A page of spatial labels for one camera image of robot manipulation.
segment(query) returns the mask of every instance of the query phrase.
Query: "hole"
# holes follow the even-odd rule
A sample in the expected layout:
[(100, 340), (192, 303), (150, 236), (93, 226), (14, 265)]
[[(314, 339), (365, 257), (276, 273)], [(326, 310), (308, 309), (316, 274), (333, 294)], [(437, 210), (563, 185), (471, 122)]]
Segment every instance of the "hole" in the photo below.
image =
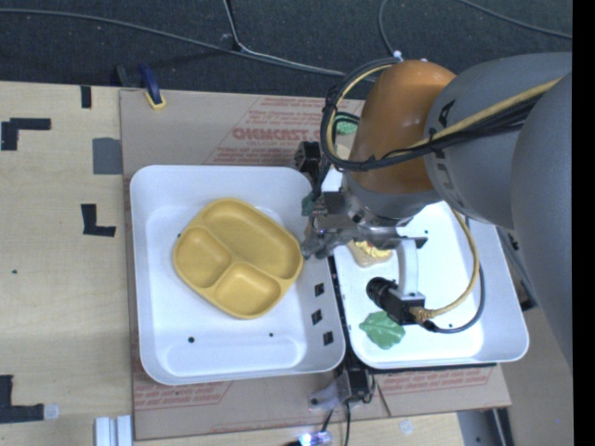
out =
[(323, 342), (326, 346), (333, 343), (333, 333), (331, 331), (324, 333)]
[(312, 315), (312, 325), (316, 325), (318, 322), (320, 322), (323, 319), (323, 313), (320, 309), (318, 309), (316, 312), (314, 312)]

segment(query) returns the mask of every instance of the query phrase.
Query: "yellow plate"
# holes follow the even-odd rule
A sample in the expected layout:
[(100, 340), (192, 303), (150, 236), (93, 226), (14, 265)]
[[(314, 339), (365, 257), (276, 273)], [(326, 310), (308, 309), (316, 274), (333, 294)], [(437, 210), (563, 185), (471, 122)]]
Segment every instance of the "yellow plate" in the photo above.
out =
[(303, 266), (298, 240), (235, 198), (206, 206), (179, 235), (173, 257), (179, 277), (196, 293), (241, 319), (272, 309)]

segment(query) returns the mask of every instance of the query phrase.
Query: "cardboard box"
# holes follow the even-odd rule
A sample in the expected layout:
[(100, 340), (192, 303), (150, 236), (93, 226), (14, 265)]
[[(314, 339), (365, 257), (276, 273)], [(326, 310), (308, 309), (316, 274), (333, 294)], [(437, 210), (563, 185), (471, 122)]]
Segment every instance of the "cardboard box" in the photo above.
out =
[[(132, 176), (152, 164), (291, 165), (299, 142), (319, 138), (324, 101), (179, 91), (164, 96), (167, 105), (155, 111), (142, 90), (120, 92), (135, 437), (320, 425), (327, 412), (311, 409), (308, 394), (329, 385), (333, 372), (171, 387), (143, 371), (128, 188)], [(357, 100), (342, 104), (355, 114), (363, 106)], [(349, 146), (350, 137), (338, 142)], [(498, 365), (375, 378), (376, 394), (353, 408), (355, 421), (510, 405)]]

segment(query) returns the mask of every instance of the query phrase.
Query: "wooden table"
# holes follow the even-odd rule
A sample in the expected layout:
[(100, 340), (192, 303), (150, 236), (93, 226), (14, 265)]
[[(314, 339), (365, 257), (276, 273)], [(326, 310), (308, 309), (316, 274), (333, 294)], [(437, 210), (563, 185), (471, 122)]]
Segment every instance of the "wooden table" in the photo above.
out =
[[(0, 121), (50, 118), (0, 151), (0, 374), (12, 404), (59, 406), (59, 418), (0, 425), (0, 445), (93, 444), (94, 419), (132, 414), (123, 179), (94, 175), (92, 141), (120, 138), (119, 88), (0, 83)], [(81, 205), (113, 237), (83, 234)], [(456, 413), (353, 422), (350, 444), (463, 445)], [(345, 424), (330, 426), (342, 442)], [(279, 446), (303, 427), (138, 441)]]

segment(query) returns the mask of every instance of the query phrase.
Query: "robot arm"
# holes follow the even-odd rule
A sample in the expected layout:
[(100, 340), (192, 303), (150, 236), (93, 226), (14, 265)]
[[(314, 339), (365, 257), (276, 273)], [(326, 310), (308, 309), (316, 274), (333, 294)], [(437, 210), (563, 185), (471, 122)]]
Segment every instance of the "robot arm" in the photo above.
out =
[[(348, 160), (329, 130), (354, 82), (381, 72), (362, 111)], [(544, 310), (572, 369), (572, 55), (489, 61), (460, 75), (426, 61), (380, 61), (329, 94), (324, 159), (343, 172), (339, 193), (320, 192), (305, 257), (349, 240), (381, 249), (430, 203), (495, 225)]]

